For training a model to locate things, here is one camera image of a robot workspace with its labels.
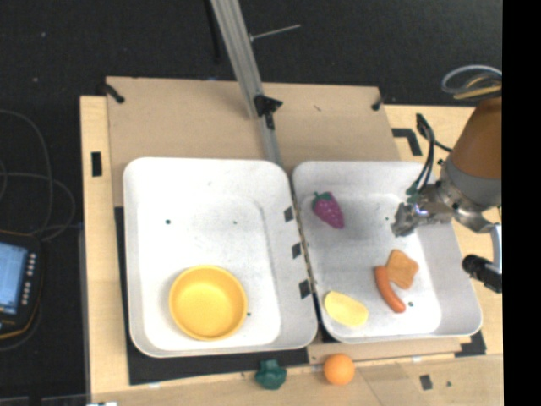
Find orange ball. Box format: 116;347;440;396
322;353;357;387

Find brown bread slice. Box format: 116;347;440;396
385;249;420;291

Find yellow oval slice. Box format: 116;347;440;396
322;290;370;329

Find purple grapes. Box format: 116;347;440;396
311;190;346;230

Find black cylinder on white bracket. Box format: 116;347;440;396
461;222;503;294

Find orange sausage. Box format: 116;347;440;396
373;266;407;315

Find white plastic tray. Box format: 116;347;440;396
291;160;484;345
122;156;320;359

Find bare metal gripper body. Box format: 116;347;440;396
413;184;495;233

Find green broccoli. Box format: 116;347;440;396
254;358;288;391

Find brown cardboard board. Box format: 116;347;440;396
105;76;473;364

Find yellow bowl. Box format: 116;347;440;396
167;264;249;342

